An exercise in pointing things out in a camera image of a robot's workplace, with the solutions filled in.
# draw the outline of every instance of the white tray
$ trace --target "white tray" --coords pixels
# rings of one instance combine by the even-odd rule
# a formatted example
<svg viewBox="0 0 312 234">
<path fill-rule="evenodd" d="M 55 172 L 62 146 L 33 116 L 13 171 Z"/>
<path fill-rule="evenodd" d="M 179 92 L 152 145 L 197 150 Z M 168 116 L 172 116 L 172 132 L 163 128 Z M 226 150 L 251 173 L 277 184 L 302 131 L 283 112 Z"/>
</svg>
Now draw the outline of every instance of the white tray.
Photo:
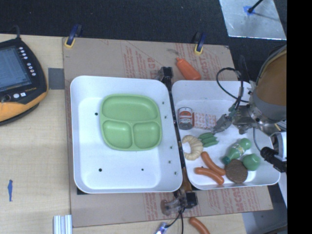
<svg viewBox="0 0 312 234">
<path fill-rule="evenodd" d="M 143 151 L 118 151 L 103 140 L 98 113 L 111 94 L 143 95 L 159 107 L 160 144 Z M 167 87 L 157 80 L 80 76 L 70 86 L 74 179 L 89 194 L 173 192 L 182 183 L 176 132 Z"/>
<path fill-rule="evenodd" d="M 232 95 L 238 95 L 238 89 L 240 82 L 238 81 L 221 81 L 220 84 L 230 92 Z M 248 89 L 250 84 L 244 83 L 244 97 L 243 100 L 248 101 Z M 228 114 L 228 109 L 234 103 L 234 98 L 227 95 L 217 84 L 216 81 L 187 81 L 181 80 L 173 84 L 172 94 L 174 99 L 175 111 L 181 107 L 190 107 L 194 112 L 208 113 L 216 115 L 218 120 L 222 114 Z M 195 137 L 202 133 L 208 132 L 198 128 L 192 128 L 190 130 L 179 130 L 180 137 L 183 139 L 185 135 L 193 135 Z M 253 141 L 253 130 L 249 129 L 247 133 L 240 135 L 238 129 L 235 126 L 230 126 L 227 130 L 217 133 L 215 135 L 219 140 L 217 145 L 204 148 L 207 151 L 211 159 L 216 165 L 224 168 L 224 164 L 221 159 L 226 155 L 231 145 L 236 143 L 241 138 L 248 138 L 252 141 L 253 145 L 251 149 L 245 152 L 245 155 L 255 153 L 261 157 L 260 152 L 256 148 Z M 256 130 L 256 141 L 260 148 L 268 146 L 272 148 L 270 138 L 259 130 Z M 190 146 L 188 143 L 182 144 L 184 152 L 190 152 Z M 187 175 L 190 182 L 198 189 L 209 190 L 217 188 L 230 188 L 230 187 L 244 187 L 244 186 L 261 186 L 272 185 L 279 181 L 280 172 L 273 166 L 264 161 L 261 158 L 261 164 L 256 171 L 248 171 L 247 180 L 243 184 L 235 184 L 224 176 L 224 184 L 218 185 L 211 178 L 204 175 L 197 175 L 194 173 L 195 167 L 206 167 L 201 157 L 194 161 L 185 160 Z"/>
</svg>

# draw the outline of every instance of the cardboard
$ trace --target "cardboard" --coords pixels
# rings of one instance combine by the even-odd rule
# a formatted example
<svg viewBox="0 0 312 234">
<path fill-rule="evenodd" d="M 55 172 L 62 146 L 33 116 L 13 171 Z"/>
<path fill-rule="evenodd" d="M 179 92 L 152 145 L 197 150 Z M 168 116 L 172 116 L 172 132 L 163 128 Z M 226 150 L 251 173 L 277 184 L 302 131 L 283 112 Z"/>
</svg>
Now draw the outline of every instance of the cardboard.
<svg viewBox="0 0 312 234">
<path fill-rule="evenodd" d="M 184 79 L 176 57 L 185 58 L 202 76 L 214 80 L 224 67 L 233 67 L 227 46 L 204 45 L 200 56 L 194 44 L 141 42 L 77 38 L 73 48 L 63 46 L 65 101 L 68 137 L 70 198 L 73 227 L 172 219 L 161 212 L 161 201 L 173 200 L 173 193 L 128 193 L 87 195 L 73 178 L 70 83 L 81 75 L 154 79 L 162 66 L 173 68 L 173 82 Z M 220 80 L 237 80 L 225 71 Z M 184 216 L 233 214 L 272 209 L 267 186 L 196 191 L 198 205 Z"/>
</svg>

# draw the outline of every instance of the wooden table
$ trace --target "wooden table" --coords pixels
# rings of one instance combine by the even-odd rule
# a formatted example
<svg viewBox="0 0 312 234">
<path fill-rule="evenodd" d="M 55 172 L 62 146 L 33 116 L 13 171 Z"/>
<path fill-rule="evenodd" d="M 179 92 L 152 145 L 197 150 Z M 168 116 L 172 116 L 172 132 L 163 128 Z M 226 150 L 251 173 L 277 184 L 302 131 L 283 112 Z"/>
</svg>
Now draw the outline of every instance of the wooden table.
<svg viewBox="0 0 312 234">
<path fill-rule="evenodd" d="M 0 34 L 0 42 L 15 37 Z M 63 68 L 61 37 L 21 38 L 35 53 L 46 75 L 48 68 Z M 71 214 L 64 90 L 49 90 L 34 112 L 1 126 L 0 142 L 0 233 L 52 234 L 53 216 Z M 10 180 L 12 201 L 8 193 Z M 246 233 L 242 214 L 198 219 L 211 234 Z M 167 233 L 181 233 L 180 221 Z M 154 233 L 161 222 L 74 228 L 73 233 Z M 184 233 L 196 233 L 186 218 Z"/>
</svg>

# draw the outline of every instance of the orange bottle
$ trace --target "orange bottle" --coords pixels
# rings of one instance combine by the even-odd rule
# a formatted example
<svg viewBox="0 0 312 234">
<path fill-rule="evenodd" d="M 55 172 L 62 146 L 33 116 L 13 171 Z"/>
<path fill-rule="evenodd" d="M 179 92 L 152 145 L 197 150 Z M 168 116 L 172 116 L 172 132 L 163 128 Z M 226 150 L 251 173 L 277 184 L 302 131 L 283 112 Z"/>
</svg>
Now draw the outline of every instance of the orange bottle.
<svg viewBox="0 0 312 234">
<path fill-rule="evenodd" d="M 176 65 L 181 71 L 184 78 L 186 78 L 187 80 L 201 80 L 200 73 L 185 59 L 177 57 L 176 60 Z"/>
</svg>

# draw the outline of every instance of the soda can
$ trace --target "soda can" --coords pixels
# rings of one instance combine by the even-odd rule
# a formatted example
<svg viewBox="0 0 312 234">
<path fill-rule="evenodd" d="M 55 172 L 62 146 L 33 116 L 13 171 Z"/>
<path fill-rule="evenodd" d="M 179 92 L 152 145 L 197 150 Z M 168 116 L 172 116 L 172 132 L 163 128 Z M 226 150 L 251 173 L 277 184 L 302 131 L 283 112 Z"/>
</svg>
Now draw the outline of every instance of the soda can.
<svg viewBox="0 0 312 234">
<path fill-rule="evenodd" d="M 189 130 L 193 127 L 193 111 L 189 107 L 181 107 L 178 110 L 178 126 L 182 130 Z"/>
</svg>

